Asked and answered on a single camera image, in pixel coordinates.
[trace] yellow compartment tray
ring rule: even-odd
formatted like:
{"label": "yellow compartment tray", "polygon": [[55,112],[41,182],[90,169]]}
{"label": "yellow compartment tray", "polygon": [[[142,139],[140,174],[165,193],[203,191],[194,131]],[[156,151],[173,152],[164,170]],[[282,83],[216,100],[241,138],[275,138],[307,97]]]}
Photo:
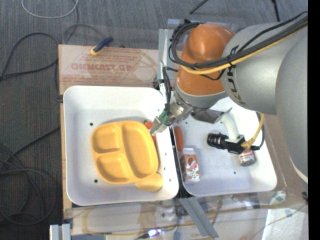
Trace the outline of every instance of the yellow compartment tray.
{"label": "yellow compartment tray", "polygon": [[95,168],[107,183],[140,182],[136,184],[140,188],[141,181],[156,176],[159,161],[155,143],[148,128],[139,121],[115,121],[98,126],[91,134],[91,150]]}

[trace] white tray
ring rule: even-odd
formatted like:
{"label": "white tray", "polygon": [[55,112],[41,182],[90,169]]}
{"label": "white tray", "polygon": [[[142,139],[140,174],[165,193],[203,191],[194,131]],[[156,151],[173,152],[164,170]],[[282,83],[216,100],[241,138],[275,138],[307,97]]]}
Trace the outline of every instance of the white tray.
{"label": "white tray", "polygon": [[106,183],[99,177],[91,153],[91,133],[97,126],[122,120],[153,121],[164,104],[162,94],[149,87],[72,86],[65,91],[66,191],[74,204],[162,201],[177,195],[179,182],[168,128],[156,135],[163,187],[155,192],[139,190],[133,183]]}
{"label": "white tray", "polygon": [[[219,100],[211,109],[226,112],[236,122],[239,134],[249,140],[256,133],[259,120],[256,112],[244,109],[230,98]],[[237,154],[226,149],[217,149],[207,144],[209,133],[228,136],[227,129],[219,121],[215,124],[197,121],[189,116],[178,124],[184,137],[184,147],[193,148],[198,160],[200,180],[184,183],[185,189],[196,197],[219,196],[239,193],[272,191],[277,185],[276,172],[270,158],[266,142],[255,151],[256,162],[241,166]],[[262,134],[257,136],[253,145],[261,143]]]}

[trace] black connector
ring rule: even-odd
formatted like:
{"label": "black connector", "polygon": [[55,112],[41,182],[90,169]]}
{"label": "black connector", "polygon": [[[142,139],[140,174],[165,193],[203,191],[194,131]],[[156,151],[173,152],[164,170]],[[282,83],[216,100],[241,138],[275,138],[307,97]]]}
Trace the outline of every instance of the black connector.
{"label": "black connector", "polygon": [[228,150],[230,153],[240,155],[245,148],[241,146],[245,142],[243,135],[240,135],[237,140],[229,139],[227,135],[221,133],[209,133],[206,139],[209,146],[220,150]]}
{"label": "black connector", "polygon": [[150,235],[148,233],[145,233],[143,235],[140,235],[137,239],[148,239],[150,238]]}

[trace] metal bracket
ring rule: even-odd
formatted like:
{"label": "metal bracket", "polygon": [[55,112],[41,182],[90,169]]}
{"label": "metal bracket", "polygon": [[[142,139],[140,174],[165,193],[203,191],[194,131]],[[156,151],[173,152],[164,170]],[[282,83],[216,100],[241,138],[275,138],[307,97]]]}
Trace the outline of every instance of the metal bracket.
{"label": "metal bracket", "polygon": [[71,240],[71,226],[69,223],[50,225],[50,240]]}
{"label": "metal bracket", "polygon": [[[158,45],[158,72],[157,72],[157,80],[161,81],[164,79],[162,74],[162,68],[164,66],[173,68],[174,63],[169,58],[169,46],[170,41],[174,30],[173,29],[159,29],[159,45]],[[168,77],[173,79],[173,73],[171,71],[167,72]]]}
{"label": "metal bracket", "polygon": [[64,103],[64,95],[60,94],[57,99],[58,103]]}
{"label": "metal bracket", "polygon": [[219,237],[196,197],[180,198],[179,201],[188,212],[203,237]]}

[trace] yellow cable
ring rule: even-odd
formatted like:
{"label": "yellow cable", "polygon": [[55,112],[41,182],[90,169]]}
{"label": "yellow cable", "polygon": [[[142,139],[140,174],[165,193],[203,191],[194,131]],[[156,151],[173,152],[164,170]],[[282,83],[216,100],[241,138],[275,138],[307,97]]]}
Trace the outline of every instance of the yellow cable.
{"label": "yellow cable", "polygon": [[261,115],[261,119],[260,119],[259,127],[258,127],[258,129],[256,130],[254,136],[253,136],[251,139],[243,142],[243,143],[241,144],[241,147],[246,148],[246,149],[251,149],[251,146],[252,146],[253,143],[256,141],[256,138],[257,138],[257,136],[258,136],[258,134],[259,134],[259,132],[260,132],[260,130],[261,130],[261,128],[262,128],[262,125],[264,124],[264,118],[265,118],[265,114],[260,113],[260,115]]}
{"label": "yellow cable", "polygon": [[237,64],[237,63],[242,62],[242,61],[244,61],[246,59],[249,59],[250,57],[252,57],[252,56],[254,56],[254,55],[258,54],[258,53],[261,53],[262,51],[264,51],[264,50],[266,50],[266,49],[268,49],[268,48],[270,48],[270,47],[282,42],[283,40],[287,39],[288,37],[293,36],[294,34],[296,34],[297,32],[301,31],[304,28],[306,28],[306,26],[301,28],[301,29],[299,29],[299,30],[297,30],[294,33],[291,33],[291,34],[279,39],[278,41],[275,41],[275,42],[273,42],[273,43],[271,43],[271,44],[259,49],[259,50],[256,50],[256,51],[254,51],[254,52],[252,52],[252,53],[250,53],[250,54],[248,54],[246,56],[243,56],[241,58],[235,59],[234,61],[231,61],[232,64],[226,63],[226,64],[223,64],[221,66],[213,67],[213,68],[210,68],[210,69],[207,69],[207,70],[192,70],[191,68],[189,68],[187,66],[184,66],[184,65],[180,65],[180,66],[181,66],[182,69],[184,69],[185,71],[187,71],[188,73],[193,74],[193,75],[207,75],[207,74],[215,73],[215,72],[218,72],[218,71],[221,71],[221,70],[225,70],[226,68],[231,67],[234,64]]}

